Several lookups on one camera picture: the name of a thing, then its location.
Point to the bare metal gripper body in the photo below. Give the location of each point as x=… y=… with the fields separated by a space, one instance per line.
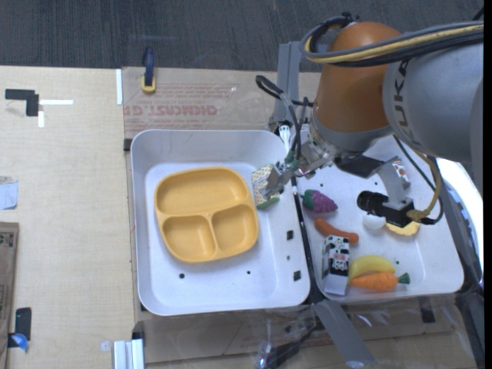
x=316 y=155

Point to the green and yellow patterned packet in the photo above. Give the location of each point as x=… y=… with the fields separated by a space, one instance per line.
x=260 y=183

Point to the orange sausage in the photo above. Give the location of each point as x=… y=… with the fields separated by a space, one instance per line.
x=331 y=229

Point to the white plastic tray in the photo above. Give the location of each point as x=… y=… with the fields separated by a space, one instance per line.
x=215 y=286
x=423 y=260

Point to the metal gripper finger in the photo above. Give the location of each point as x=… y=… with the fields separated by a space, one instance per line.
x=275 y=179

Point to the yellow banana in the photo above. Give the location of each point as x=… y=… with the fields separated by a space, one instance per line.
x=369 y=263

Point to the white carton orange print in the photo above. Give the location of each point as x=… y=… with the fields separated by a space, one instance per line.
x=400 y=171

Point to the yellow divided plate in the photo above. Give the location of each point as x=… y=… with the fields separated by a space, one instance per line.
x=200 y=190

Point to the white cow print carton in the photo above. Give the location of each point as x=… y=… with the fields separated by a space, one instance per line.
x=336 y=260

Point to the white egg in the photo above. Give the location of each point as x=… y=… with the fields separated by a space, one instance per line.
x=373 y=223

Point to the black cylinder on white bracket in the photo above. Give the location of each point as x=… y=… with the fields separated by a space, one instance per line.
x=392 y=210

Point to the orange carrot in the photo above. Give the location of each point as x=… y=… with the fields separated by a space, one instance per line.
x=374 y=281

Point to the purple grapes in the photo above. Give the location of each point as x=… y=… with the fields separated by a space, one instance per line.
x=323 y=202

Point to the brown cardboard board red print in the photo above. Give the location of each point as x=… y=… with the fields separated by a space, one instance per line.
x=184 y=106

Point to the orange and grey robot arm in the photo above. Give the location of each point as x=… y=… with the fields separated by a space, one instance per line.
x=357 y=90

